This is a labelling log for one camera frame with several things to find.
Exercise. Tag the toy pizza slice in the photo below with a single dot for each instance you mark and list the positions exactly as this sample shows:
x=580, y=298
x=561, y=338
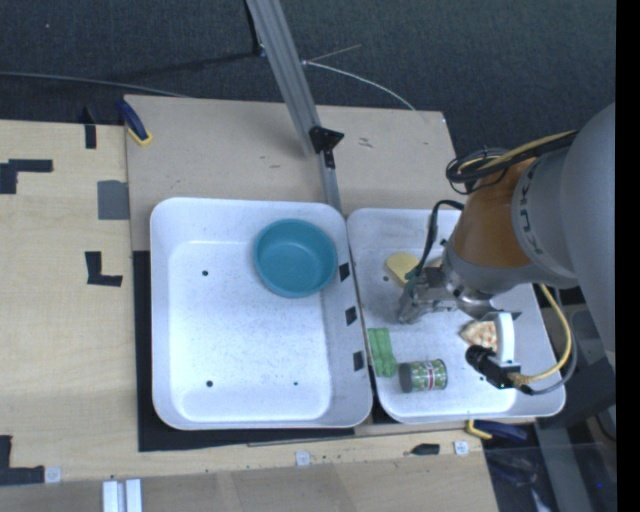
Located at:
x=481, y=334

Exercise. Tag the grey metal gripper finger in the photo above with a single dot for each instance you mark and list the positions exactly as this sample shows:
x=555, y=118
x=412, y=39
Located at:
x=406, y=311
x=425, y=309

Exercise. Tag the black block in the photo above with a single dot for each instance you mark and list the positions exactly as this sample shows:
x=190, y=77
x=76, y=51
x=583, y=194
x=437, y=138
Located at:
x=424, y=449

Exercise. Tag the teal bowl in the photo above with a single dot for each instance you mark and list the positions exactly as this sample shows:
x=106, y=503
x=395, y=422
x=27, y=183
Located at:
x=295, y=260

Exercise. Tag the white plastic tray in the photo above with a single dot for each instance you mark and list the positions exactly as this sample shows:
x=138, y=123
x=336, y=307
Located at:
x=240, y=340
x=450, y=405

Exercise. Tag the pale wood board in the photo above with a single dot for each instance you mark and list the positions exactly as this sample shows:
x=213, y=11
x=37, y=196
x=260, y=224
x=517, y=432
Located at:
x=225, y=150

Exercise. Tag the green can with grey lid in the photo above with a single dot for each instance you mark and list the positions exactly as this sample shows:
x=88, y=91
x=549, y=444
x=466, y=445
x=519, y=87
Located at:
x=425, y=376

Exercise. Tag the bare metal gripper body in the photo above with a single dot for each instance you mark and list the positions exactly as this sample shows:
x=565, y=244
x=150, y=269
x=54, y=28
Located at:
x=452, y=292

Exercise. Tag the yellow toy bread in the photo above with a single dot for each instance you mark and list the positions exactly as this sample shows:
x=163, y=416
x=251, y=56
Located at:
x=399, y=265

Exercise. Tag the black cylinder on white bracket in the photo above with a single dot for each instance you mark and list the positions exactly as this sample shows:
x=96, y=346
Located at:
x=487, y=364

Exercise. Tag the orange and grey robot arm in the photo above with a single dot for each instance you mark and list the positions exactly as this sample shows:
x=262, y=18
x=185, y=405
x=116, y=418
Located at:
x=560, y=210

